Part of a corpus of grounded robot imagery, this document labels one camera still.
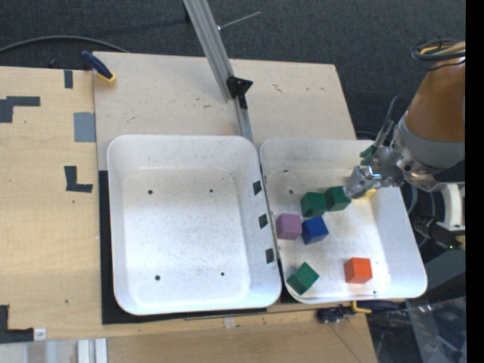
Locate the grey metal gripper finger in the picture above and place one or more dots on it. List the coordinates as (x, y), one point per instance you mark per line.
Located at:
(351, 183)
(368, 180)

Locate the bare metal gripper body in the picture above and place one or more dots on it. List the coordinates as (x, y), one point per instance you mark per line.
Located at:
(397, 168)

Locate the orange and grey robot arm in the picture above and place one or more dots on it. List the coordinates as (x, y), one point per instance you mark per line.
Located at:
(438, 104)

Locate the yellow cube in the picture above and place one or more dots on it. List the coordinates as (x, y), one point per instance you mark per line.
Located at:
(370, 194)

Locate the green cube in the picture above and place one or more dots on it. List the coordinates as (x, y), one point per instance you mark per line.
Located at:
(302, 278)
(313, 203)
(337, 199)

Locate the white plastic tray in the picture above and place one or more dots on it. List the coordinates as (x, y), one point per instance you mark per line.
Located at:
(181, 233)
(348, 240)

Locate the blue cube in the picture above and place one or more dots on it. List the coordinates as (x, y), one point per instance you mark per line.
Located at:
(314, 230)

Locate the purple cube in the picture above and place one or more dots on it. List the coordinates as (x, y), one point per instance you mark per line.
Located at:
(288, 226)

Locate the orange cube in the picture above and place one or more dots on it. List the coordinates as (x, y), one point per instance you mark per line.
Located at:
(358, 270)

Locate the pale wood board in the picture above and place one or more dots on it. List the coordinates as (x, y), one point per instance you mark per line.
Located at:
(170, 97)

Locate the black cylinder on white bracket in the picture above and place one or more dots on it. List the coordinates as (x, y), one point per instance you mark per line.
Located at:
(435, 227)

